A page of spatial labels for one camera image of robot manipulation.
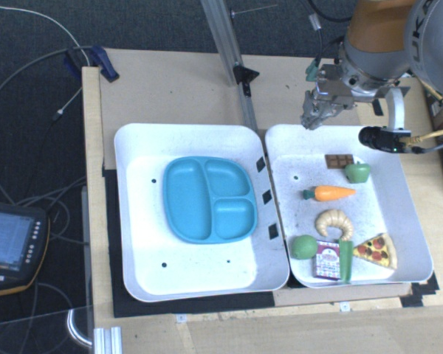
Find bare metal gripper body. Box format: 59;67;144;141
315;63;378;109

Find brown chocolate bar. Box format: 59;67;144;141
324;153;356;170

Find green apple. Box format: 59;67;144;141
343;162;371;185

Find orange carrot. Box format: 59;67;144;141
302;184;357;203

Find beige croissant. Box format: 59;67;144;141
314;208;355;243

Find white plastic tray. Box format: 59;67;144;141
264;123;435;290
113;122;291;304

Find brown cardboard board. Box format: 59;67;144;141
98;47;443;308

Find green round fruit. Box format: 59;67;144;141
289;234;320;261

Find blue divided plate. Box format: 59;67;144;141
162;155;259;246

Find pink and white carton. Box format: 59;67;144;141
311;239;342;281

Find yellow pizza slice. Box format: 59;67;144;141
351;232;399;271

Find green pea pod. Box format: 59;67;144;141
337;237;354;285

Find black cylinder on white bracket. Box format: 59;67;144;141
357;86;413;154

